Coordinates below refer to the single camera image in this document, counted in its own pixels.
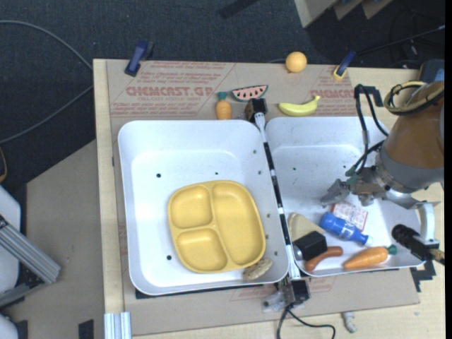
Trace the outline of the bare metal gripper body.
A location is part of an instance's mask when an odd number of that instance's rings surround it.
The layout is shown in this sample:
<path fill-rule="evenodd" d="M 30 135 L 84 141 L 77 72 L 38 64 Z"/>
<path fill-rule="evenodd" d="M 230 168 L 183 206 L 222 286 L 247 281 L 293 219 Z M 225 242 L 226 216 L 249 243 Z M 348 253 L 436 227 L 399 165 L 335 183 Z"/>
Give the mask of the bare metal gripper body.
<path fill-rule="evenodd" d="M 390 200 L 393 177 L 384 167 L 365 167 L 360 173 L 354 173 L 348 180 L 350 193 L 374 192 L 376 199 Z"/>

